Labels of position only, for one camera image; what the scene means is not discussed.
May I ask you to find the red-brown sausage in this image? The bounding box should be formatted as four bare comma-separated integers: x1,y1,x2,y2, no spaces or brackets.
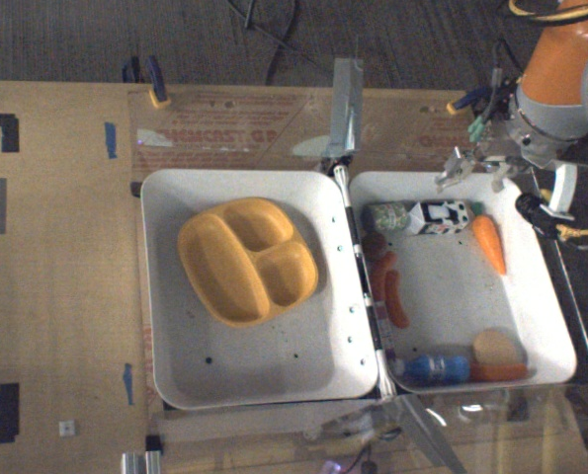
369,250,399,302
383,269,411,330

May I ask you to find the black cylinder on white bracket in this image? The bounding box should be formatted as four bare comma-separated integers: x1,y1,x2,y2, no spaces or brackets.
515,162,579,240

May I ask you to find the green patterned can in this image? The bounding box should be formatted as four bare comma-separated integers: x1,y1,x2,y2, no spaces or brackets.
363,200,410,233

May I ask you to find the brown round biscuit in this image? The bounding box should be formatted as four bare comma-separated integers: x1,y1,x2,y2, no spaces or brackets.
362,231,389,262

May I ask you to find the orange divided plate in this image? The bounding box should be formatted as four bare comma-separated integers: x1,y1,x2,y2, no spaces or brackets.
176,196,320,329

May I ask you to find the white plastic tray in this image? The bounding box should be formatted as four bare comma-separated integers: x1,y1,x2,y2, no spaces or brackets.
139,168,380,411
348,170,579,395

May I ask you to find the brown cardboard board red print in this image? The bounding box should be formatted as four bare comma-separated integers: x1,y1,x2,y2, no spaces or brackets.
127,85,588,444

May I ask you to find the tan bread slice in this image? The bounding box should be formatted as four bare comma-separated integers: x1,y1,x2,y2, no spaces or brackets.
471,328,523,366

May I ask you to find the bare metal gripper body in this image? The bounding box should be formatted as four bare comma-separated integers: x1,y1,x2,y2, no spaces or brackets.
470,110,574,173

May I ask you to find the blue plastic bottle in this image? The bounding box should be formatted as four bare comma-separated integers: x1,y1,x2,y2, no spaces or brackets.
391,354,472,387

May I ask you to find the black and white milk carton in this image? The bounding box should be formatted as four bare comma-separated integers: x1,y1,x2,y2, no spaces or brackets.
403,198,471,237

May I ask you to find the orange carrot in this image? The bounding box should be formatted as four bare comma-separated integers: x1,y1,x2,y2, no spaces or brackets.
469,201,509,277

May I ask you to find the thin black and white rod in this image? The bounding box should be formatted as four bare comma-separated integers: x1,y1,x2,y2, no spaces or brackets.
332,164,397,400

